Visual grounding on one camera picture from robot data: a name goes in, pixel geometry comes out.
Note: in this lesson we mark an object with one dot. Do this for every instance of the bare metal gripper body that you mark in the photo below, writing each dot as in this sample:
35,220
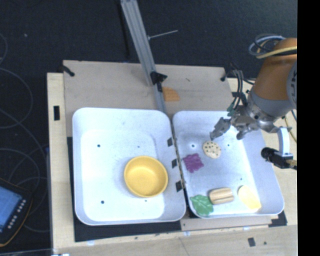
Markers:
252,120

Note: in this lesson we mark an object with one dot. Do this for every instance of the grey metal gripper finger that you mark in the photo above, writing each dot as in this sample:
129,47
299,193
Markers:
220,128
243,132

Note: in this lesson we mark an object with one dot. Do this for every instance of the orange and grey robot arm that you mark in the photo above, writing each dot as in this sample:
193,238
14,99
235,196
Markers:
273,80

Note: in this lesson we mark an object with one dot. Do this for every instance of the beige chocolate chip biscuit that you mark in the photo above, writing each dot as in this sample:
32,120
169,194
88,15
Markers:
212,149

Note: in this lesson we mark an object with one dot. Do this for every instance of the purple grapes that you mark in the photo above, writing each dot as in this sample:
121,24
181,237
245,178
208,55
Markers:
192,162

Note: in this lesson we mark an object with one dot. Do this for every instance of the white plastic tray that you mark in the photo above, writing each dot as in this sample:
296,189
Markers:
117,140
232,175

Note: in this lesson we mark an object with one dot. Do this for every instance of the yellow cheese wedge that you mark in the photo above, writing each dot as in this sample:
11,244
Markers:
248,197

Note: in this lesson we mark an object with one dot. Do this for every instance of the brown bread roll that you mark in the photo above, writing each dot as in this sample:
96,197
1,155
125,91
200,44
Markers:
221,195

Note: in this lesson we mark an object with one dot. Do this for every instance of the green lettuce leaf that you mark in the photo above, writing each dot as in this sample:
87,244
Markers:
202,205

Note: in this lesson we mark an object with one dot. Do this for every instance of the pale wood board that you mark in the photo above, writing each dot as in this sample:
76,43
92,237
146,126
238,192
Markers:
150,85

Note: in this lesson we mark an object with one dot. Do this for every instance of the yellow bowl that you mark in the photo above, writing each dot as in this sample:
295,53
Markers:
145,176

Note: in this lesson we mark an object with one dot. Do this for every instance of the black cylinder on white bracket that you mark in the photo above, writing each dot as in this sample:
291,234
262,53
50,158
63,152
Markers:
277,150

